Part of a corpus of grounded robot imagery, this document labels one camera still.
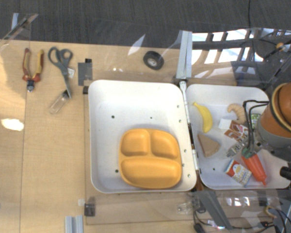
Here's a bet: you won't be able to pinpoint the brown bread slice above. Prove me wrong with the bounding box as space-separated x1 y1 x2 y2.
197 133 221 158

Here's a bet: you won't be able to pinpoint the orange carrot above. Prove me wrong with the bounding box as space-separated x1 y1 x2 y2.
241 147 268 186

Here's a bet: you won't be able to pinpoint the grey scissors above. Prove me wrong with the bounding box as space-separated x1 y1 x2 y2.
48 46 74 100

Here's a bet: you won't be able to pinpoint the brown and white carton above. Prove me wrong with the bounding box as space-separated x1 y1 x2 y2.
218 118 249 141

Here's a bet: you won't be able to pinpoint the yellow banana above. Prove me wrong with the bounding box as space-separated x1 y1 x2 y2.
193 101 214 134

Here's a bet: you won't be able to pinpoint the red and white carton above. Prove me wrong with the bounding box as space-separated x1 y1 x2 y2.
224 159 253 186

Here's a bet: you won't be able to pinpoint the beige croissant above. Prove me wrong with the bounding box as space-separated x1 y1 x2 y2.
226 103 248 125

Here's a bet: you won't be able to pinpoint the orange divided plate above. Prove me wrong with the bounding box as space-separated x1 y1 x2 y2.
118 128 183 190

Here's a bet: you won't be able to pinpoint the red and yellow pliers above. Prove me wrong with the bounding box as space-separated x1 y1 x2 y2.
22 48 45 93

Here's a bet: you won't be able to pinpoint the black tape roll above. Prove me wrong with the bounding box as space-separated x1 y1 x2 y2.
143 50 165 71

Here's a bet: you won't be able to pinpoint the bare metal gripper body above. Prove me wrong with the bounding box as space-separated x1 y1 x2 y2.
253 139 291 163

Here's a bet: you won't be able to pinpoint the black cylinder on white bracket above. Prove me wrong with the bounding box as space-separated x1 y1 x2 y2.
279 161 291 188

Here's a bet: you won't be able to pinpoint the green packet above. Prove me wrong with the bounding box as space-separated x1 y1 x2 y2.
250 113 262 131

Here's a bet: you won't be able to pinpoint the clear plastic bottle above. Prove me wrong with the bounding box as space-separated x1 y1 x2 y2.
48 90 70 115

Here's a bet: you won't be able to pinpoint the white plastic tray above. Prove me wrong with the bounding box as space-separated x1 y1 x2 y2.
88 79 198 194
185 83 291 190

